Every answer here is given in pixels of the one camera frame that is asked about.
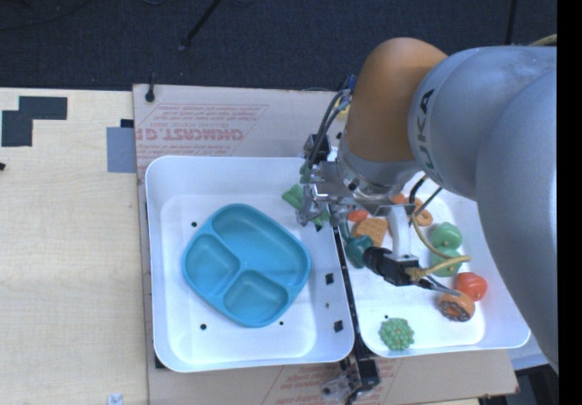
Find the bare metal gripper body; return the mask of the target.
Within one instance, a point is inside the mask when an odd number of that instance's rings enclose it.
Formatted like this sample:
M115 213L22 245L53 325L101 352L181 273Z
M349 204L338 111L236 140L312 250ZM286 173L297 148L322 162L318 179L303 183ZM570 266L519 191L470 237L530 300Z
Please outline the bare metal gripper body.
M313 166L310 183L315 198L329 204L360 206L370 213L391 205L396 195L396 186L378 185L338 160Z

